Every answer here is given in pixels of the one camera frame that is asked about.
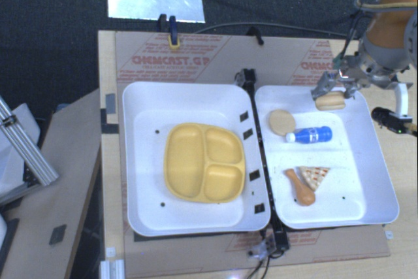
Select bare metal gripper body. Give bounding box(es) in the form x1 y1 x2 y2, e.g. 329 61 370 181
336 54 410 89

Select tan bread bun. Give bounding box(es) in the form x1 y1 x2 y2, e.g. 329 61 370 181
314 91 347 112

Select blue bottle white cap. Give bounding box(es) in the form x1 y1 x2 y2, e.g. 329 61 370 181
285 125 333 144

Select round tan biscuit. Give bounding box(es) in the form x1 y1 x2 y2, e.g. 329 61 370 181
268 109 297 137

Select white plastic tray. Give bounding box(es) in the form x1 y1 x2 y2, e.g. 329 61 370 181
254 84 400 231
121 81 272 237

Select thin black rod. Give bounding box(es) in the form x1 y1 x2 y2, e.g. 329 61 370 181
246 88 279 233

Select pizza slice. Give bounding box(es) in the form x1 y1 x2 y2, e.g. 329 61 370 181
296 165 332 193

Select orange chicken drumstick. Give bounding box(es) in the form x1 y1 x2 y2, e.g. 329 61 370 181
284 168 316 206

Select brown cardboard board red print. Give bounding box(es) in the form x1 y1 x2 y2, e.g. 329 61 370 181
114 31 391 279

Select yellow divided plate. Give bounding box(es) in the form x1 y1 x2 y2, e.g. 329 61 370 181
163 122 247 205

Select black cylinder on white bracket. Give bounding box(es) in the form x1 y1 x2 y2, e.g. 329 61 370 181
371 81 418 138

